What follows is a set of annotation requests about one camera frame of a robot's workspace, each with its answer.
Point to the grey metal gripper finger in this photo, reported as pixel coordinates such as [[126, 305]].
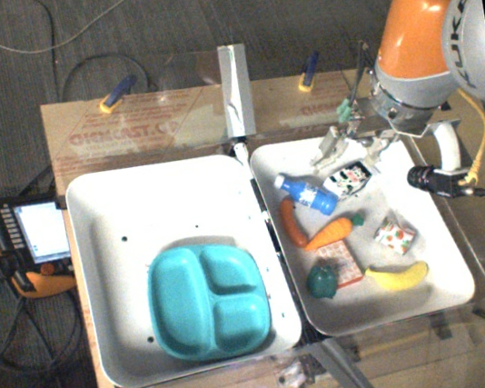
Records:
[[330, 145], [377, 149]]

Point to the orange sausage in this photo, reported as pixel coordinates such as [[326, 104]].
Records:
[[291, 224]]

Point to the blue divided plate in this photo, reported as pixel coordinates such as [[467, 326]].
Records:
[[182, 300]]

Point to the black and white carton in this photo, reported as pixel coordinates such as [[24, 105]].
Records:
[[347, 180]]

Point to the blue bottle with white cap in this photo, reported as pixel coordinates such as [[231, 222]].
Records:
[[309, 195]]

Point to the brown cardboard board red print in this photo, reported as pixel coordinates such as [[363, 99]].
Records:
[[131, 133]]

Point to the black cylinder on white bracket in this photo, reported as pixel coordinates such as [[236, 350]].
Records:
[[446, 145]]

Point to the red and white packet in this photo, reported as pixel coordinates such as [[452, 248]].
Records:
[[345, 263]]

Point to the dark green pepper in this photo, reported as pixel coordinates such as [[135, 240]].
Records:
[[322, 282]]

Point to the yellow banana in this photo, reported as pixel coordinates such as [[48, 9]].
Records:
[[399, 278]]

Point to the orange carrot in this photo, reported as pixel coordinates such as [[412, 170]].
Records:
[[329, 233]]

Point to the white carton with red print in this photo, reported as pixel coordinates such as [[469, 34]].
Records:
[[394, 236]]

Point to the white plastic tray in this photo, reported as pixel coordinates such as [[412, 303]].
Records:
[[440, 275], [118, 274]]

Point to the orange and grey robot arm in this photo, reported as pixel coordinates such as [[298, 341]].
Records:
[[418, 30]]

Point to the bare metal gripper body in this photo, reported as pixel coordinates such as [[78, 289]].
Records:
[[405, 122]]

